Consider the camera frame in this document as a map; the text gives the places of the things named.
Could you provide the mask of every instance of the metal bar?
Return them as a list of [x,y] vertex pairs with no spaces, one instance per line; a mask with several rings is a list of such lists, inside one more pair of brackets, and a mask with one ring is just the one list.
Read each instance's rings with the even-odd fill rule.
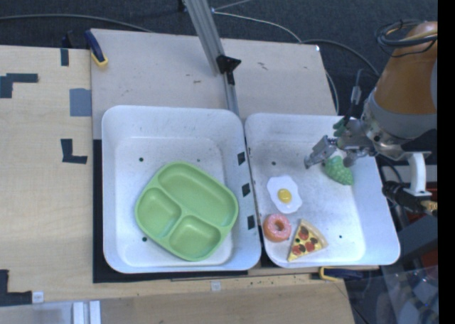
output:
[[[225,52],[223,50],[223,46],[221,45],[220,36],[218,35],[207,0],[183,0],[183,2],[188,9],[196,33],[199,36],[200,43],[204,49],[205,56],[208,59],[210,68],[212,69],[214,75],[220,74],[221,71],[218,68],[216,59],[218,56],[224,55]],[[226,74],[221,74],[223,74],[225,83],[227,107],[238,115],[239,111],[235,88],[233,85],[229,85]]]

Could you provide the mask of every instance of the toy pizza slice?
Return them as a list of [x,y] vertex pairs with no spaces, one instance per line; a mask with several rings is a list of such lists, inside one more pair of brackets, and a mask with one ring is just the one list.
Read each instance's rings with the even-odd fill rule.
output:
[[327,247],[322,233],[306,220],[301,220],[289,250],[288,262]]

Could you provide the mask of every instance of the wooden surface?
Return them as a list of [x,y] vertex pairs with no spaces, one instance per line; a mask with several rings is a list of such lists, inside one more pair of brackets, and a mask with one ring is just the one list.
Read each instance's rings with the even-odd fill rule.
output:
[[[243,306],[239,315],[244,316],[234,320],[239,323],[258,313],[264,300],[282,302],[280,310],[287,310],[289,304],[280,298],[302,292],[311,298],[305,310],[323,318],[317,323],[333,322],[325,321],[330,315],[341,318],[337,323],[352,323],[343,282],[313,280],[306,273],[313,269],[258,266],[236,278],[93,284],[92,119],[72,117],[69,109],[71,89],[91,89],[90,54],[69,50],[69,56],[70,65],[61,66],[58,49],[0,46],[0,75],[37,73],[39,77],[38,83],[14,83],[12,98],[0,99],[0,269],[9,270],[10,292],[42,291],[46,302],[135,298],[133,311],[145,311],[147,303],[154,302],[153,308],[163,318],[176,320],[185,318],[187,310],[199,311],[194,305],[213,300],[213,309],[206,313],[209,321],[230,303],[231,307]],[[88,156],[87,163],[63,163],[61,139],[72,139],[73,154]],[[211,293],[214,287],[220,292]],[[150,296],[153,300],[137,301]],[[183,311],[173,311],[175,298],[185,303]],[[316,310],[318,300],[321,304]],[[327,316],[329,301],[335,310]],[[114,302],[103,305],[107,308]],[[137,318],[141,323],[147,316]]]

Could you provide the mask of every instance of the fried egg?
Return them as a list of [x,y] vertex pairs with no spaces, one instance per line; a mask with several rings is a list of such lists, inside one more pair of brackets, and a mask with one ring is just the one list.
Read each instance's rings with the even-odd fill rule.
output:
[[272,202],[282,213],[296,212],[302,204],[299,187],[289,175],[275,176],[267,182]]

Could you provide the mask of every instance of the toy donut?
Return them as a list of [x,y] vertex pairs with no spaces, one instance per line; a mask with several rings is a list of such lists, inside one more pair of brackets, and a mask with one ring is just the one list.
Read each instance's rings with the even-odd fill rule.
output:
[[262,230],[272,242],[283,242],[291,235],[291,223],[283,214],[271,214],[265,218]]

